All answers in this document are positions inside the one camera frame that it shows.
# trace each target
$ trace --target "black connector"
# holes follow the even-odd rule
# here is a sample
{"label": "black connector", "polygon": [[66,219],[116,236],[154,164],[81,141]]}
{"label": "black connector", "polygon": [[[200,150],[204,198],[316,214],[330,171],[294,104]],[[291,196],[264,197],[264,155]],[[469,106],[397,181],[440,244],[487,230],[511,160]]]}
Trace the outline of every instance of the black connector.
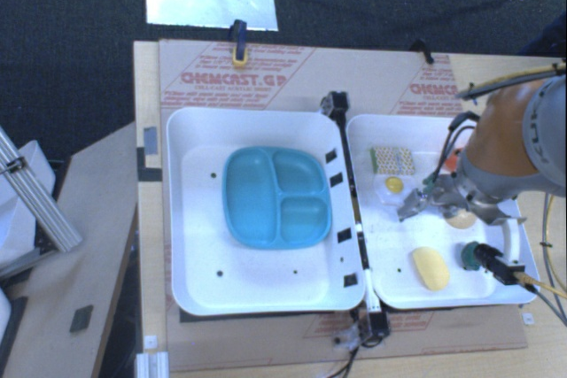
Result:
{"label": "black connector", "polygon": [[344,91],[331,91],[321,101],[322,114],[333,121],[343,120],[348,108],[348,95]]}
{"label": "black connector", "polygon": [[502,252],[488,244],[479,244],[474,249],[474,258],[478,263],[494,274],[494,278],[504,285],[516,285],[518,279],[514,273],[522,273],[525,271],[525,265],[511,265],[504,260]]}
{"label": "black connector", "polygon": [[383,339],[390,335],[390,321],[386,312],[369,314],[370,332],[374,338]]}

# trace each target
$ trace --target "small label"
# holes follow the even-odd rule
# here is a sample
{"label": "small label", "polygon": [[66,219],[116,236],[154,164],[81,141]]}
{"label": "small label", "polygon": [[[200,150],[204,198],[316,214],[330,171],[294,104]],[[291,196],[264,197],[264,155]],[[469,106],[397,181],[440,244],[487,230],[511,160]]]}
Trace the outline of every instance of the small label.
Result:
{"label": "small label", "polygon": [[526,326],[535,324],[535,320],[533,319],[533,315],[531,313],[522,313],[522,318],[524,319],[524,324]]}
{"label": "small label", "polygon": [[144,336],[144,349],[154,350],[158,348],[158,337],[157,336]]}

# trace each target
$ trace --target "green object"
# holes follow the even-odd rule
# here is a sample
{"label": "green object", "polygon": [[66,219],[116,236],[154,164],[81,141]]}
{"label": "green object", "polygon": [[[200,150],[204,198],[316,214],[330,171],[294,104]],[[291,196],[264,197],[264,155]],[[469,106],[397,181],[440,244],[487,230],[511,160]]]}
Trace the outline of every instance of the green object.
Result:
{"label": "green object", "polygon": [[467,271],[478,271],[480,269],[480,263],[475,257],[475,249],[478,246],[478,242],[473,241],[468,243],[461,251],[461,260],[464,264],[464,269]]}

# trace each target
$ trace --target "yellow ball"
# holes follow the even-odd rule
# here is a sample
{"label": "yellow ball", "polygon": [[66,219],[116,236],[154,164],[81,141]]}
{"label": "yellow ball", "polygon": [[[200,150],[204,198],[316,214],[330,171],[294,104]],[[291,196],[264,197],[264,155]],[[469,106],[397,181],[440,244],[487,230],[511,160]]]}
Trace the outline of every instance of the yellow ball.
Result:
{"label": "yellow ball", "polygon": [[397,176],[391,176],[386,179],[386,187],[390,192],[399,194],[404,189],[404,183]]}

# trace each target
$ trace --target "metal bracket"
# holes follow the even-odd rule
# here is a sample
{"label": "metal bracket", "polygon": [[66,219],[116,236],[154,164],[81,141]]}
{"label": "metal bracket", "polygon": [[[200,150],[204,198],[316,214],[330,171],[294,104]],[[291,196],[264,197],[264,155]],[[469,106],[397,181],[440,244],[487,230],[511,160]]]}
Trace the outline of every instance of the metal bracket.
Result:
{"label": "metal bracket", "polygon": [[13,174],[14,172],[18,172],[19,170],[23,169],[27,166],[26,159],[23,156],[18,156],[13,161],[10,161],[7,164],[4,164],[4,170],[0,171],[0,175],[5,173]]}
{"label": "metal bracket", "polygon": [[153,182],[162,181],[163,173],[160,168],[146,167],[145,165],[145,147],[138,147],[136,149],[136,160],[138,167],[138,181],[140,182]]}
{"label": "metal bracket", "polygon": [[[343,152],[345,154],[346,173],[348,175],[348,184],[351,191],[351,198],[353,200],[353,211],[360,212],[357,202],[356,185],[354,182],[353,161],[350,155],[348,145],[348,138],[346,136],[346,111],[348,111],[348,95],[346,92],[331,91],[321,101],[320,113],[326,115],[335,123],[337,123],[340,131],[341,142],[343,144]],[[376,295],[372,287],[372,276],[369,263],[369,257],[366,250],[366,240],[364,232],[362,231],[362,224],[360,219],[355,219],[356,222],[356,237],[359,244],[359,251],[361,254],[362,268],[365,274],[365,303],[368,316],[368,330],[366,333],[372,338],[384,338],[390,335],[390,324],[386,312],[383,310],[381,301]]]}
{"label": "metal bracket", "polygon": [[415,52],[422,52],[423,56],[425,57],[425,61],[428,64],[433,65],[435,63],[435,59],[431,56],[431,50],[429,49],[429,46],[421,38],[415,40],[414,43],[409,48],[409,50]]}
{"label": "metal bracket", "polygon": [[136,355],[136,378],[168,378],[169,356],[166,351]]}

